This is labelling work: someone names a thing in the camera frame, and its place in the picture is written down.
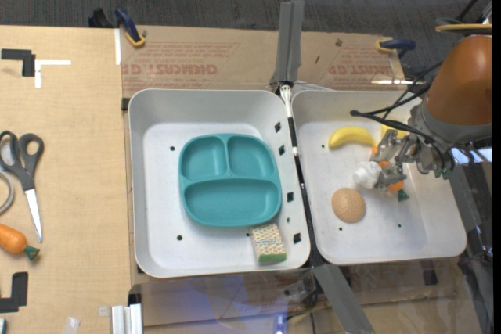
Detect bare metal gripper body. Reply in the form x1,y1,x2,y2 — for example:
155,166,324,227
402,132,457,179

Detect orange carrot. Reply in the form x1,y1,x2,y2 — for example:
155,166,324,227
0,223,41,262
370,145,411,203

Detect white crumpled lump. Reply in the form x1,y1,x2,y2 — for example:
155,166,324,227
352,161,383,190

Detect yellow banana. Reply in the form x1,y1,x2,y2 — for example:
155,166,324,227
327,125,378,150

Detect white plastic tray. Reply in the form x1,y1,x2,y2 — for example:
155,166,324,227
291,89,468,266
128,88,312,279

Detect beige round bread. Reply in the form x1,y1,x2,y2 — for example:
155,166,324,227
331,187,367,224

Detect yellow and green patterned carton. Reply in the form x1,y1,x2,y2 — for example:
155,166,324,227
250,223,288,267

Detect teal divided plate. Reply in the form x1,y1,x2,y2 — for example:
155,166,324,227
178,133,283,229

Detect brown cardboard board, red print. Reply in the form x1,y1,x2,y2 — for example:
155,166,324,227
119,25,460,328

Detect grey-handled scissors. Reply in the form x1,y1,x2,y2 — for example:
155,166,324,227
0,131,45,245

